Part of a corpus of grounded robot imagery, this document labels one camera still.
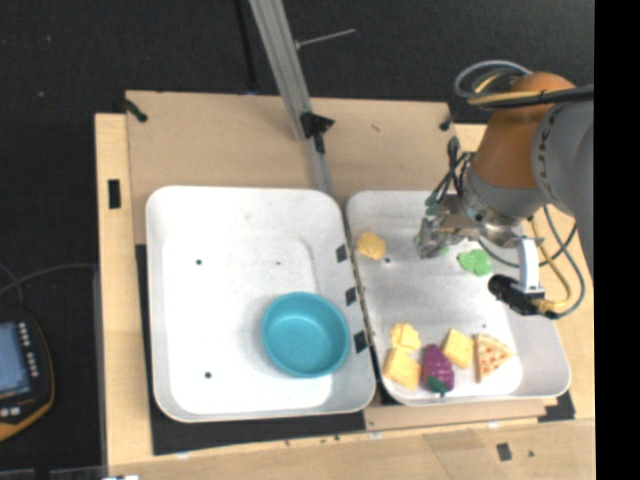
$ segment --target yellow and black device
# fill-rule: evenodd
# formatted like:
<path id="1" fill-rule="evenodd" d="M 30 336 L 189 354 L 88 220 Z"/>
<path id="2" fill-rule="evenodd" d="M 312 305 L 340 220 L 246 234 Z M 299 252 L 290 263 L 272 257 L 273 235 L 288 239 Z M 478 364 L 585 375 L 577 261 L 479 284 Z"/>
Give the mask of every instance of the yellow and black device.
<path id="1" fill-rule="evenodd" d="M 28 312 L 0 307 L 0 441 L 17 434 L 53 404 L 49 349 Z"/>

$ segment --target black bracket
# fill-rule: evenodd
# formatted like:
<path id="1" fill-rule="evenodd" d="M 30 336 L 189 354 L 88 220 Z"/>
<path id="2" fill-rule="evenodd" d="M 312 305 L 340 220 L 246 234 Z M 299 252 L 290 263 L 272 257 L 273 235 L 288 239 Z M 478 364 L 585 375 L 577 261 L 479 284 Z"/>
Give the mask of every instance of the black bracket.
<path id="1" fill-rule="evenodd" d="M 325 153 L 323 134 L 333 126 L 335 121 L 328 117 L 322 117 L 312 112 L 305 112 L 300 116 L 304 136 L 307 139 L 313 137 L 318 153 Z"/>

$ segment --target orange toy food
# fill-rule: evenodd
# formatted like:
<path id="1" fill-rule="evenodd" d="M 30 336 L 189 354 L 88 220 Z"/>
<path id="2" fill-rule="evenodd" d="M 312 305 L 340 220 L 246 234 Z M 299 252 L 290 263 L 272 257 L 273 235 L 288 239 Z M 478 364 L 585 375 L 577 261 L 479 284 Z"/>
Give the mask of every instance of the orange toy food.
<path id="1" fill-rule="evenodd" d="M 513 356 L 513 351 L 504 343 L 487 334 L 474 337 L 476 379 L 481 382 Z"/>

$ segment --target white plastic surface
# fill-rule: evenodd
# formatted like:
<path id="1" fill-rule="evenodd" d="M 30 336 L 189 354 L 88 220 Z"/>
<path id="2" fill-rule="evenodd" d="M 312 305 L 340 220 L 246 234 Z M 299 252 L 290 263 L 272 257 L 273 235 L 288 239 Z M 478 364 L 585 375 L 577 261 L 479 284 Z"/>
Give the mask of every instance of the white plastic surface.
<path id="1" fill-rule="evenodd" d="M 260 338 L 280 295 L 316 293 L 364 329 L 337 204 L 314 190 L 164 187 L 146 209 L 154 391 L 179 421 L 220 421 L 354 412 L 375 391 L 370 355 L 333 374 L 280 372 Z"/>
<path id="2" fill-rule="evenodd" d="M 456 256 L 479 248 L 477 243 L 465 240 L 438 258 L 418 256 L 414 237 L 428 195 L 419 191 L 367 191 L 356 194 L 347 204 L 353 240 L 370 231 L 387 245 L 387 254 L 380 261 L 355 254 L 378 363 L 382 368 L 391 349 L 391 327 L 398 322 L 413 325 L 423 347 L 442 345 L 453 327 L 469 336 L 489 334 L 509 345 L 515 355 L 481 383 L 476 382 L 473 364 L 467 369 L 453 366 L 455 387 L 444 398 L 424 387 L 411 391 L 383 378 L 386 390 L 411 406 L 563 393 L 569 385 L 570 370 L 553 322 L 509 310 L 487 289 L 490 275 L 478 277 L 458 264 Z M 511 254 L 499 254 L 517 263 L 515 249 Z M 519 278 L 516 269 L 494 260 L 492 268 L 495 273 Z M 413 354 L 419 362 L 421 353 Z"/>

